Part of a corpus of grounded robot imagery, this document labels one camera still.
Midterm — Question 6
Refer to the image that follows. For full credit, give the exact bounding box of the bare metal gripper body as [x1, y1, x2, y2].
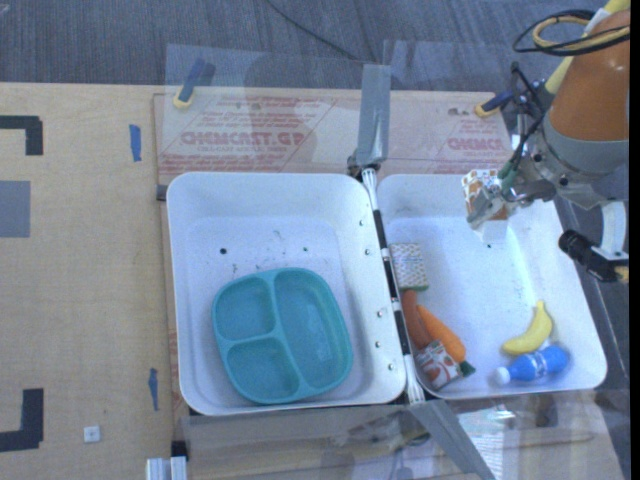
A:
[497, 137, 572, 208]

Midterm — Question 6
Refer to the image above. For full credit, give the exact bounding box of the orange and white carton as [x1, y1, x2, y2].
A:
[460, 167, 519, 243]

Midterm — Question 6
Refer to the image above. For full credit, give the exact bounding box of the white plastic tray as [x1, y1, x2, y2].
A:
[165, 170, 408, 417]
[375, 172, 609, 402]

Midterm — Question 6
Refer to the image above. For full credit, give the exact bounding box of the white patterned packet green base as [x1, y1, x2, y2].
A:
[388, 241, 431, 293]

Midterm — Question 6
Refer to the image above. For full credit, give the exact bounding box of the brown sausage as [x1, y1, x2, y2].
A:
[400, 289, 432, 351]

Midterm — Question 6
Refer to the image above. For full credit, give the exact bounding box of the orange carrot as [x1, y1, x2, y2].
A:
[416, 303, 477, 377]

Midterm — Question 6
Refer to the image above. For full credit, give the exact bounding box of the yellow banana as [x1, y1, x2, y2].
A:
[501, 300, 555, 357]

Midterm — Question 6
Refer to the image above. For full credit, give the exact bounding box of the red and white juice carton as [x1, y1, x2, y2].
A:
[413, 340, 464, 392]

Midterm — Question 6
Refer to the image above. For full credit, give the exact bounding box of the blue bottle white cap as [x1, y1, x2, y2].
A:
[494, 344, 571, 387]

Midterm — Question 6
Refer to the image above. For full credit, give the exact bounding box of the brown cardboard board red print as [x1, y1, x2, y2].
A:
[152, 90, 519, 443]

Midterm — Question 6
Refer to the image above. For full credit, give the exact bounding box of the green divided plate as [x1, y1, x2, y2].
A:
[211, 266, 355, 406]

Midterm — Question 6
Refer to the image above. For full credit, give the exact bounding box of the black cylinder on white bracket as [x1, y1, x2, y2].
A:
[558, 201, 630, 283]

